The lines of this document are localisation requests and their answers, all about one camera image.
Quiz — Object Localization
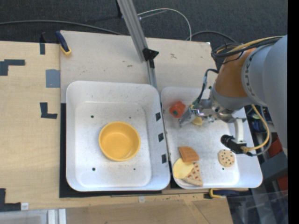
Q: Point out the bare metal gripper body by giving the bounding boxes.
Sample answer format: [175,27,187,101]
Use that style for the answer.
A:
[189,98,236,124]

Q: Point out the orange carrot piece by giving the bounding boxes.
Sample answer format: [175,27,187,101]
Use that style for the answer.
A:
[169,101,187,119]

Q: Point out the white plastic tray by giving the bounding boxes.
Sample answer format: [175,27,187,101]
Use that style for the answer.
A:
[66,80,171,193]
[160,86,263,190]

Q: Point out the brown waffle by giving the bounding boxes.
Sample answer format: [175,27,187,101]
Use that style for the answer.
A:
[178,146,200,163]

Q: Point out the chocolate chip biscuit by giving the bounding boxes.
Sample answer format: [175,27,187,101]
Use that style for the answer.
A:
[217,149,235,168]

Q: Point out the yellow round slice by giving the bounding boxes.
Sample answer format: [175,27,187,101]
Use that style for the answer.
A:
[172,157,195,180]

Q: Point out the pizza slice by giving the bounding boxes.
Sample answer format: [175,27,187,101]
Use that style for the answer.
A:
[182,161,204,187]

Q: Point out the yellow bowl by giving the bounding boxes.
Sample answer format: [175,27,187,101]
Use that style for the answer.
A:
[98,121,142,162]

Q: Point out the black cylinder on white bracket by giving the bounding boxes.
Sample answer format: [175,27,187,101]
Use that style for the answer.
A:
[220,118,248,155]

